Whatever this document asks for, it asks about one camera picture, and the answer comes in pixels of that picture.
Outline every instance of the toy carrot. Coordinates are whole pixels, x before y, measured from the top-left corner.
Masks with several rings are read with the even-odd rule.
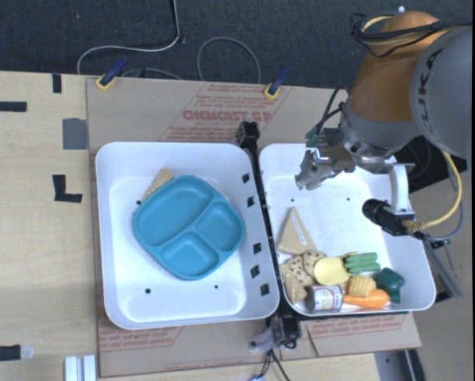
[[[368,298],[345,294],[343,302],[350,305],[363,306],[364,308],[381,308],[389,302],[389,295],[385,290],[378,288],[371,290]]]

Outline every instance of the white object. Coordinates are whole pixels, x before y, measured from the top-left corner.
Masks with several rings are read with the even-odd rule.
[[[64,381],[96,381],[95,356],[69,356],[64,358]]]
[[[156,173],[203,179],[241,215],[243,243],[203,279],[175,277],[133,233],[133,213]],[[96,156],[104,305],[124,329],[266,318],[280,301],[261,203],[246,152],[233,144],[110,143]]]
[[[423,244],[414,237],[394,237],[373,224],[362,213],[363,203],[371,198],[391,201],[392,186],[387,174],[374,175],[359,167],[326,179],[315,190],[299,190],[294,175],[299,173],[304,144],[272,144],[259,156],[266,192],[268,215],[275,244],[280,239],[288,211],[295,206],[317,249],[328,256],[348,252],[376,252],[381,267],[389,267],[405,279],[401,303],[384,309],[364,310],[344,304],[340,311],[311,312],[304,301],[292,308],[305,316],[374,314],[425,310],[435,300],[435,284]],[[290,257],[277,253],[279,264]]]

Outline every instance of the blue divided plate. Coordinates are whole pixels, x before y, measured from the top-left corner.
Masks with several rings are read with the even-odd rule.
[[[211,185],[179,176],[155,190],[133,216],[142,247],[181,279],[201,279],[222,265],[245,237],[239,213]]]

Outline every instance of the cardboard sheet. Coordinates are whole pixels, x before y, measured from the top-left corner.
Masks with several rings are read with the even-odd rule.
[[[269,102],[262,91],[263,87],[257,85],[152,83],[144,79],[118,79],[112,89],[100,91],[94,79],[87,79],[95,268],[100,290],[94,166],[99,148],[113,141],[232,142],[241,121],[258,122],[259,148],[272,143],[300,143],[319,121],[332,93],[283,87],[277,100]],[[129,331],[109,321],[102,298],[100,291],[98,349],[102,377],[260,363],[264,359],[262,354],[248,350],[247,340],[265,329],[265,320]],[[303,336],[297,347],[282,350],[282,360],[420,346],[411,314],[303,321],[302,326]]]

